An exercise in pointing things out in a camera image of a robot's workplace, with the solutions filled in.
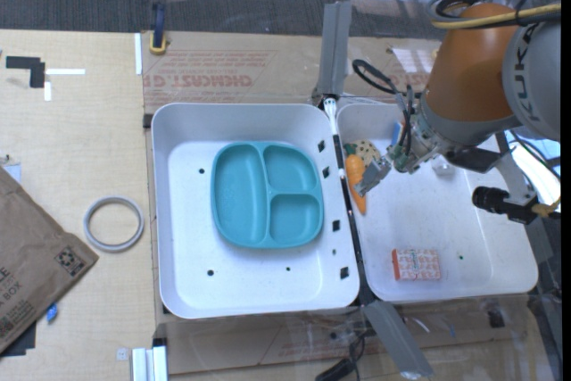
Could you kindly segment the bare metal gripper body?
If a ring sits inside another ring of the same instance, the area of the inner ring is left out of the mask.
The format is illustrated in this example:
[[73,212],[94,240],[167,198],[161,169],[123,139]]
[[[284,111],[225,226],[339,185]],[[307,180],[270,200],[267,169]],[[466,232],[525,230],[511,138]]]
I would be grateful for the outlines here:
[[446,141],[424,118],[411,118],[395,125],[393,143],[386,148],[386,158],[397,171],[412,174],[446,149]]

